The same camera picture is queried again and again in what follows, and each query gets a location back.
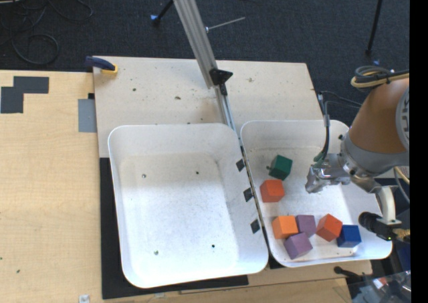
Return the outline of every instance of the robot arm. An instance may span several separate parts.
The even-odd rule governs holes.
[[[401,166],[409,166],[409,74],[377,84],[363,102],[352,126],[342,137],[340,153],[324,149],[308,173],[306,190],[321,191],[327,185],[353,182],[367,193],[377,195],[383,216],[364,212],[359,223],[383,239],[409,242],[399,229],[390,186],[375,177]]]

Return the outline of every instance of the orange cube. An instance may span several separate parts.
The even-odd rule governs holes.
[[[316,235],[327,241],[337,239],[342,231],[343,223],[331,214],[326,214],[316,226]]]
[[[272,221],[272,228],[275,239],[287,239],[287,237],[299,232],[296,217],[293,215],[278,216]]]
[[[260,193],[263,202],[278,202],[285,195],[281,179],[266,179],[260,185]]]

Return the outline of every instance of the empty white tray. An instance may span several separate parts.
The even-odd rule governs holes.
[[[122,269],[140,288],[252,274],[268,248],[236,133],[119,126],[108,138]]]
[[[339,135],[345,134],[347,125],[330,121],[330,153],[340,152]],[[371,260],[386,258],[392,243],[382,240],[374,233],[358,224],[358,216],[363,211],[381,215],[374,194],[351,183],[331,185],[319,193],[305,190],[306,176],[313,158],[324,146],[326,129],[322,120],[251,121],[242,126],[241,139],[248,159],[255,194],[259,202],[261,218],[265,224],[269,249],[273,257],[283,266],[298,267],[328,262],[349,260]],[[269,176],[268,166],[277,156],[293,160],[291,172],[283,181],[285,197],[278,203],[264,203],[260,185]],[[362,242],[354,248],[338,247],[336,240],[328,242],[318,235],[310,237],[314,247],[306,255],[291,260],[283,239],[275,239],[272,221],[279,215],[314,215],[316,223],[330,213],[343,224],[358,225]]]

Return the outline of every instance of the block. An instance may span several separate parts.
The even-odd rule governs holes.
[[[300,233],[306,233],[308,237],[311,237],[315,234],[316,222],[313,215],[297,215],[296,223]]]
[[[278,202],[284,195],[284,186],[280,179],[266,179],[260,185],[261,200],[265,203]]]
[[[338,247],[355,247],[361,242],[360,229],[357,225],[343,225],[336,241]]]
[[[304,256],[312,248],[312,244],[309,241],[309,237],[306,233],[298,233],[291,235],[287,240],[284,241],[284,247],[287,250],[288,255],[291,259]]]
[[[326,214],[319,220],[315,233],[327,241],[332,241],[340,235],[342,225],[341,220],[331,214]]]
[[[297,234],[296,218],[293,215],[278,216],[272,221],[275,239],[286,239],[287,237]]]
[[[269,176],[283,181],[290,174],[292,165],[293,161],[291,159],[277,155],[270,165]]]

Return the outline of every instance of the table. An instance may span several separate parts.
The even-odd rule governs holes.
[[[165,64],[197,71],[195,60],[106,59],[122,69],[133,69],[137,64],[141,76],[151,76],[150,71],[165,69]],[[270,94],[281,96],[287,106],[304,104],[309,108],[280,110],[278,118],[321,118],[305,64],[219,61],[218,65],[222,70],[234,69],[235,77],[227,85],[231,106],[236,107],[237,126],[265,113],[265,107],[254,106],[248,94],[260,95],[263,85],[267,85],[264,79],[280,74],[289,85]],[[83,300],[83,295],[88,295],[90,302],[123,303],[153,302],[157,298],[162,298],[161,302],[283,302],[284,296],[288,302],[343,302],[336,289],[343,288],[346,280],[334,273],[337,264],[274,270],[267,267],[249,275],[249,284],[243,287],[103,300],[99,160],[105,150],[100,140],[112,126],[106,122],[105,110],[98,110],[104,96],[94,85],[99,80],[97,75],[96,69],[94,73],[0,70],[1,87],[12,87],[14,77],[49,78],[47,94],[23,94],[22,113],[0,114],[0,289],[4,301],[78,302],[79,297]],[[130,88],[136,90],[130,94],[142,92],[139,85],[134,82]],[[97,133],[82,131],[79,117],[78,102],[87,100],[88,95],[91,98],[93,93]],[[176,90],[159,93],[169,94],[173,94],[171,102],[184,104],[179,110],[187,111],[185,104],[191,102],[190,98]],[[150,100],[153,95],[148,85],[144,99]],[[246,104],[252,104],[253,116],[245,113]],[[114,116],[114,107],[110,108],[110,116]],[[203,111],[206,115],[191,118],[204,118],[204,122],[215,119],[215,110],[205,107]],[[188,118],[177,115],[177,121]],[[144,123],[152,122],[147,118]],[[341,262],[340,266],[357,274],[372,273],[368,260]]]

